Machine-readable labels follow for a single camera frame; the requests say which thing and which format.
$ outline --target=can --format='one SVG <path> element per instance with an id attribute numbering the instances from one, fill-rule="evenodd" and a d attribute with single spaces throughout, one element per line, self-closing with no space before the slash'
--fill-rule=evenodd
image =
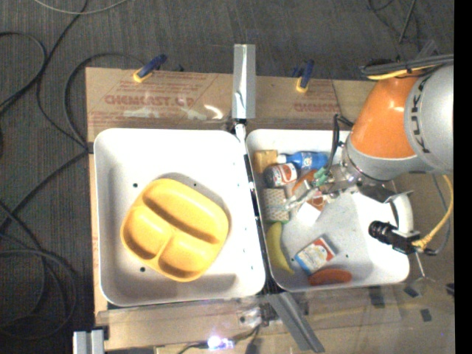
<path id="1" fill-rule="evenodd" d="M 296 181 L 297 171 L 291 162 L 271 165 L 264 170 L 264 180 L 268 187 L 282 187 Z"/>

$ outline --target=banana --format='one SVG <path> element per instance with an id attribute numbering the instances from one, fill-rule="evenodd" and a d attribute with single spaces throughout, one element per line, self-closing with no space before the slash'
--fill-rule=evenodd
<path id="1" fill-rule="evenodd" d="M 267 252 L 271 264 L 276 268 L 281 268 L 288 271 L 290 274 L 294 274 L 294 270 L 289 266 L 285 255 L 280 248 L 280 238 L 282 237 L 282 223 L 276 222 L 272 224 L 266 235 L 267 241 Z"/>

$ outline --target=yellow bowl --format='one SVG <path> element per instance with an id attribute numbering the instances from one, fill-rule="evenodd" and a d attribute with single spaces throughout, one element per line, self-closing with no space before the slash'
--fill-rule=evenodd
<path id="1" fill-rule="evenodd" d="M 147 266 L 179 282 L 198 279 L 218 256 L 229 231 L 226 213 L 181 182 L 151 182 L 121 225 L 125 248 Z"/>

